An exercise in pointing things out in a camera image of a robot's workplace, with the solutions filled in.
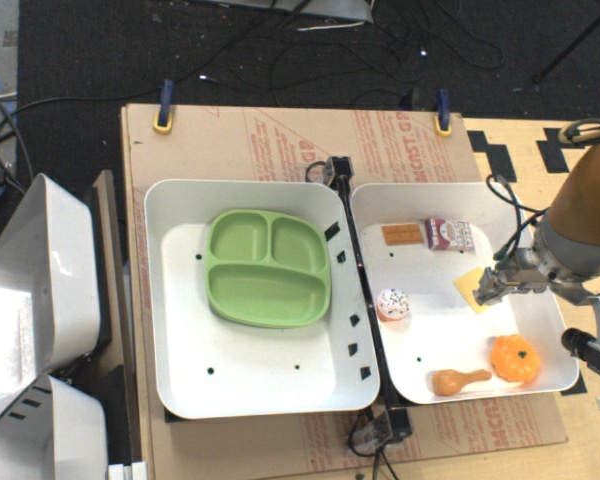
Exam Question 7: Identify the black block with thin wires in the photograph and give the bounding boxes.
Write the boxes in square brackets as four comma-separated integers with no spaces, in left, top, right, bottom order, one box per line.
[324,155,354,190]
[360,406,414,453]

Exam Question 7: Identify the white plastic tray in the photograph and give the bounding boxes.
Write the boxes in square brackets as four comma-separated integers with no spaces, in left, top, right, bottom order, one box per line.
[143,178,382,421]
[349,182,581,406]
[0,172,104,423]
[0,374,109,480]

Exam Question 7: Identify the brown cardboard board red print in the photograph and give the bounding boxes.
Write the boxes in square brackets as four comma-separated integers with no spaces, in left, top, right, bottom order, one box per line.
[121,103,569,480]

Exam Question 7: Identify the green divided plate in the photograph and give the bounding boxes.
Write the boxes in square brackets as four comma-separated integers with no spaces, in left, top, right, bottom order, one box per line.
[204,209,333,330]

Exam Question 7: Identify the orange pumpkin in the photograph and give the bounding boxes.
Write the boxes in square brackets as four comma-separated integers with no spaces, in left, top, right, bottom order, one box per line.
[489,333,542,384]

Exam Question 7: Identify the orange biscuit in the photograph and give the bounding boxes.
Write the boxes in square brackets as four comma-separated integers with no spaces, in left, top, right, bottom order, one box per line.
[380,222,426,248]

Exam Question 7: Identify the pink cupcake with sprinkles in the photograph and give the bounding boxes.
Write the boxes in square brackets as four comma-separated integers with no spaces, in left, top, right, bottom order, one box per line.
[375,287,411,323]

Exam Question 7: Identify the tan chicken drumstick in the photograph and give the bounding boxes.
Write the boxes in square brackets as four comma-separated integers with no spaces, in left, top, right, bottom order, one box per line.
[431,368,494,398]

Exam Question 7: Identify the black cylinder on white bracket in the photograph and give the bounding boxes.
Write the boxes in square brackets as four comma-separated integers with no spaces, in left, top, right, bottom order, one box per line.
[560,295,600,377]

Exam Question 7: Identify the purple and white carton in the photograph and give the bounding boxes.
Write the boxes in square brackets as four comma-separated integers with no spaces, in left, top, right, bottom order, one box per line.
[423,217,477,255]

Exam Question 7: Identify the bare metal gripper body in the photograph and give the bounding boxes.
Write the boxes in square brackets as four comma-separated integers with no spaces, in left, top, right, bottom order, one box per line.
[493,247,557,295]

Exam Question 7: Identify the yellow cheese slice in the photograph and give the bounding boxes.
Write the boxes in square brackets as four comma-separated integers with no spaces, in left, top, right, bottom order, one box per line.
[452,266,492,316]

